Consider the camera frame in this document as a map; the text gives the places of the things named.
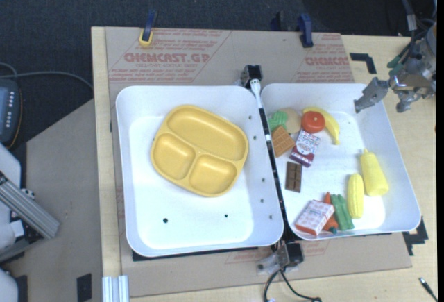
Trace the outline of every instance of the red and white box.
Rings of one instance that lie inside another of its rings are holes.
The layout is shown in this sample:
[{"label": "red and white box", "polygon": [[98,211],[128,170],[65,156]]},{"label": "red and white box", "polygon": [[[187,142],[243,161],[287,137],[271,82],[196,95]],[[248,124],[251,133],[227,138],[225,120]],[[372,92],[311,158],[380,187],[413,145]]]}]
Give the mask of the red and white box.
[{"label": "red and white box", "polygon": [[301,129],[298,139],[296,139],[296,146],[291,151],[290,159],[309,167],[313,163],[314,154],[320,141],[319,137]]},{"label": "red and white box", "polygon": [[333,213],[333,205],[317,201],[316,199],[311,200],[296,220],[295,226],[302,232],[317,235]]}]

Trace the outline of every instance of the table surface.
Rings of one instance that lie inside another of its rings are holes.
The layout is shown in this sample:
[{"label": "table surface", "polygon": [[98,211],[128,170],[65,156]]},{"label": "table surface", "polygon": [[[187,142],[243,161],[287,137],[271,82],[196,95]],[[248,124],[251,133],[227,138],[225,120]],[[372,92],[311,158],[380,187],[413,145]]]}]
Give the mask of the table surface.
[{"label": "table surface", "polygon": [[[381,79],[388,77],[386,64],[407,44],[405,37],[342,36],[347,53],[368,53]],[[99,170],[102,261],[104,276],[121,275],[119,231],[117,225],[114,161],[110,134],[110,100],[108,92],[105,28],[92,28],[94,67],[94,102]],[[350,60],[357,83],[368,83],[365,63]],[[389,93],[384,105],[407,172],[411,179],[427,229],[425,244],[413,247],[412,268],[378,271],[347,276],[313,278],[292,282],[295,290],[307,296],[328,301],[433,301],[421,286],[423,277],[435,295],[438,294],[437,206],[436,206],[436,97],[419,100],[410,111],[397,113],[398,97]],[[263,285],[227,287],[162,296],[146,296],[131,301],[262,301]],[[268,297],[276,301],[299,301],[282,282],[273,283]]]}]

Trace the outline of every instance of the banana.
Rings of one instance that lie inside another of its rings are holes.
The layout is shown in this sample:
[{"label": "banana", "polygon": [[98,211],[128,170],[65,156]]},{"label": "banana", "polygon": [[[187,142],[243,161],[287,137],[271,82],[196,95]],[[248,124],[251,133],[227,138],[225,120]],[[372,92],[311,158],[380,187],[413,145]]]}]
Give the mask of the banana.
[{"label": "banana", "polygon": [[337,120],[335,120],[335,118],[329,112],[326,112],[319,107],[306,107],[302,110],[302,113],[309,111],[319,112],[322,114],[322,116],[324,116],[326,129],[332,135],[335,145],[339,145],[339,124]]}]

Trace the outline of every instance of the yellow plate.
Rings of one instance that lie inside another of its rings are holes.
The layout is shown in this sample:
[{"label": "yellow plate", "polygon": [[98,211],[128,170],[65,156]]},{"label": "yellow plate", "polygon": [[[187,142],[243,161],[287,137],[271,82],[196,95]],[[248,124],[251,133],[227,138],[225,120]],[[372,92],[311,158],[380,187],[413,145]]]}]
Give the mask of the yellow plate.
[{"label": "yellow plate", "polygon": [[202,196],[225,194],[236,182],[248,153],[245,133],[202,108],[174,108],[151,147],[151,162],[167,180]]}]

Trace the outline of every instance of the black floor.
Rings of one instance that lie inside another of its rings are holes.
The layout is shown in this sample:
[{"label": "black floor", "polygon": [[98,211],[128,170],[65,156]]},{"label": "black floor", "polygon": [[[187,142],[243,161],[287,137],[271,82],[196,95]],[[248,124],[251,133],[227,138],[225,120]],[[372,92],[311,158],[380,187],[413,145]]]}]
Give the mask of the black floor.
[{"label": "black floor", "polygon": [[[419,18],[433,0],[412,0]],[[308,13],[314,31],[357,35],[408,35],[400,0],[0,0],[0,62],[20,74],[69,72],[92,82],[92,26],[140,26],[156,8],[156,26],[270,30],[277,12],[294,30]],[[0,66],[0,76],[10,71]],[[17,144],[31,139],[92,98],[67,76],[21,77],[24,116]]]}]

